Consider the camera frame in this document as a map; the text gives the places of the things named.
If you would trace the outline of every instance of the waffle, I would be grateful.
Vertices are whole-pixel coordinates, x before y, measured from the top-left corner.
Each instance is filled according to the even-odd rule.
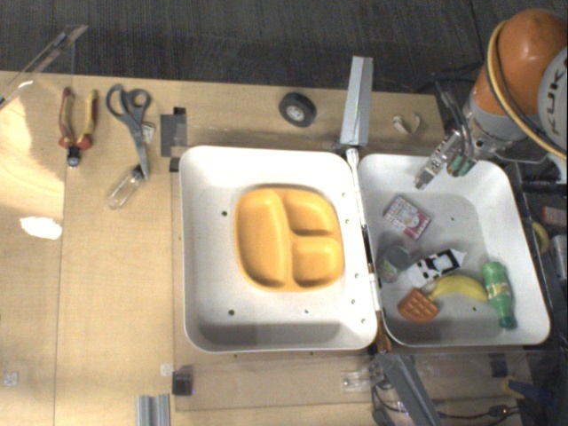
[[[398,303],[398,312],[402,317],[412,322],[426,323],[438,315],[439,308],[418,288],[413,288]]]

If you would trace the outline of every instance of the white tray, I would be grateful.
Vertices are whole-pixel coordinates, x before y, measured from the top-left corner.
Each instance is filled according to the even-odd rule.
[[[402,243],[415,259],[454,248],[467,253],[463,270],[480,281],[481,265],[488,259],[499,261],[507,267],[517,327],[500,328],[489,303],[461,295],[439,297],[439,315],[428,324],[414,324],[397,310],[412,287],[403,275],[381,288],[390,336],[416,347],[541,343],[550,321],[507,175],[495,164],[479,162],[466,177],[452,178],[443,171],[418,191],[414,175],[425,161],[388,154],[371,154],[361,161],[359,180],[375,257],[394,242]],[[418,241],[383,218],[398,195],[432,218]]]
[[[374,340],[365,247],[351,171],[342,158],[198,146],[182,157],[179,175],[191,342],[204,351],[239,352],[356,350]],[[308,187],[334,205],[345,254],[339,281],[310,292],[275,293],[244,279],[233,244],[233,211],[245,192],[264,185]]]

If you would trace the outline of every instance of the pink box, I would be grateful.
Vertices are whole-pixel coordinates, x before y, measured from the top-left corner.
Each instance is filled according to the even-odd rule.
[[[392,202],[383,216],[413,240],[420,238],[431,220],[426,213],[400,196]]]

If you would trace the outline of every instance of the black floor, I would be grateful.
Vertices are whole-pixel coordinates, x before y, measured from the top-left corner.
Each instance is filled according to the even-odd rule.
[[[0,0],[0,69],[19,70],[66,24],[86,23],[76,73],[432,91],[430,74],[483,59],[494,26],[567,0]]]

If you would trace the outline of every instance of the wooden table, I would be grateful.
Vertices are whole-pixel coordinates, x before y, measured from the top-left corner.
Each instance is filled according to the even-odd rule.
[[[12,76],[0,73],[0,80]],[[146,120],[158,130],[148,149],[151,180],[123,209],[112,211],[107,194],[138,163],[126,127],[104,106],[115,83],[150,92]],[[57,145],[66,85],[76,95],[76,132],[84,122],[89,91],[101,95],[94,147],[76,170],[67,167]],[[170,160],[160,156],[160,115],[185,107],[192,145],[239,140],[254,145],[257,135],[279,134],[267,140],[321,149],[337,139],[346,91],[300,90],[319,112],[308,130],[280,117],[278,103],[288,91],[43,75],[0,111],[0,424],[133,424],[137,396],[170,392],[172,273],[181,254],[173,251],[172,175]],[[410,120],[412,112],[421,116],[422,127],[403,136],[392,128],[392,116]],[[442,136],[432,96],[373,94],[376,150],[429,154]],[[30,236],[22,228],[30,220],[21,221],[30,217],[51,219],[62,235],[55,240]],[[17,383],[7,386],[12,373],[18,374]],[[175,425],[373,424],[369,404],[361,403],[197,412],[179,412],[171,405]]]

